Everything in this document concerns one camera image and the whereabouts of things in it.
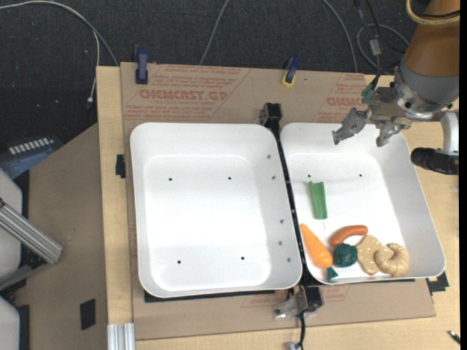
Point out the white plastic tray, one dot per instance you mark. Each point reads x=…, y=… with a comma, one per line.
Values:
x=208, y=210
x=386, y=202

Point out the beige bread slice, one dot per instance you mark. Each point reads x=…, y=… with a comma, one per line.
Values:
x=370, y=255

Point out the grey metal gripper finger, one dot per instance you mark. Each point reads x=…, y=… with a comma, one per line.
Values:
x=386, y=132
x=349, y=126

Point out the orange sausage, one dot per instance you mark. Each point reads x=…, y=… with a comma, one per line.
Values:
x=348, y=233

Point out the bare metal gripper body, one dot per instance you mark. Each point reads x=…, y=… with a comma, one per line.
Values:
x=392, y=108

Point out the green celery stick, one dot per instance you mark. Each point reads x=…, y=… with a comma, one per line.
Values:
x=318, y=201

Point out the thin black rod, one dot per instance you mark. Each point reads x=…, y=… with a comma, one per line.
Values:
x=290, y=195

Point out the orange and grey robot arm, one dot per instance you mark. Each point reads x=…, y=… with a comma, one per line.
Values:
x=433, y=46

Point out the beige croissant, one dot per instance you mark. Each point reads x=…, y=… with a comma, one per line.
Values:
x=394, y=261

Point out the black cylinder on white bracket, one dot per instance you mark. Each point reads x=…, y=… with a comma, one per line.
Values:
x=439, y=151

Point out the brown cardboard board red print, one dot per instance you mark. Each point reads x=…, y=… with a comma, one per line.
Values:
x=233, y=93

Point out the green broccoli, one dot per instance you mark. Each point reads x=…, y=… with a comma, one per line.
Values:
x=344, y=255

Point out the orange carrot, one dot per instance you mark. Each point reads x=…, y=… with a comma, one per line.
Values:
x=316, y=248

